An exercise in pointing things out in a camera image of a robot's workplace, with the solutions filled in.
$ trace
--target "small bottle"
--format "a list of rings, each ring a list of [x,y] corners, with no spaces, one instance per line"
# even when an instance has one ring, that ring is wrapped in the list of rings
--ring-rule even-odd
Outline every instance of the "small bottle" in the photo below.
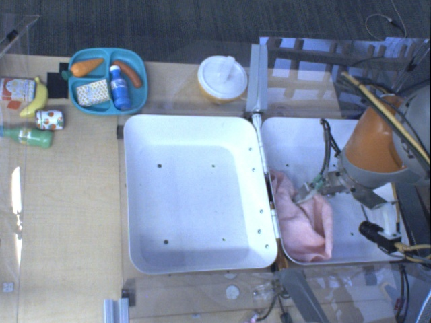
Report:
[[[53,132],[41,131],[36,128],[2,128],[0,127],[0,137],[10,137],[12,140],[29,146],[39,146],[48,148],[53,140]]]
[[[131,102],[129,98],[129,90],[127,89],[126,81],[120,76],[120,67],[113,65],[109,69],[112,80],[110,82],[110,88],[112,97],[114,98],[115,108],[119,110],[128,110],[131,108]]]

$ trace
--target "pink towel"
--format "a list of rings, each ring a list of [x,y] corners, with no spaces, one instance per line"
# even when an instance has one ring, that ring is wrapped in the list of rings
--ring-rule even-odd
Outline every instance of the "pink towel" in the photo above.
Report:
[[[285,251],[300,262],[329,260],[333,247],[331,205],[319,194],[299,205],[295,188],[282,172],[271,170],[275,208]]]

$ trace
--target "green bottle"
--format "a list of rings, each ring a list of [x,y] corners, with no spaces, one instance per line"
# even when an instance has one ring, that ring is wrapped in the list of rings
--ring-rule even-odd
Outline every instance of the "green bottle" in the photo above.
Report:
[[[0,137],[10,137],[18,143],[29,146],[39,146],[48,148],[51,146],[53,140],[52,131],[41,131],[36,128],[2,128],[0,127]]]

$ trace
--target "toy carrot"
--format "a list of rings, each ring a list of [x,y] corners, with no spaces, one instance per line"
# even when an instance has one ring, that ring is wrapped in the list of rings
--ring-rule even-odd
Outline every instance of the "toy carrot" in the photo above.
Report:
[[[75,62],[70,67],[70,71],[62,71],[61,76],[64,80],[68,80],[72,75],[74,77],[84,77],[93,69],[98,67],[103,61],[103,58],[96,58]]]

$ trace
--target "toy can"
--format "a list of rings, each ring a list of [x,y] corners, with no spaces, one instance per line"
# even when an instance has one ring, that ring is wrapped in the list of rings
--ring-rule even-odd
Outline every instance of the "toy can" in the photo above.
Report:
[[[56,131],[63,129],[63,113],[58,110],[36,111],[36,126],[42,130]]]

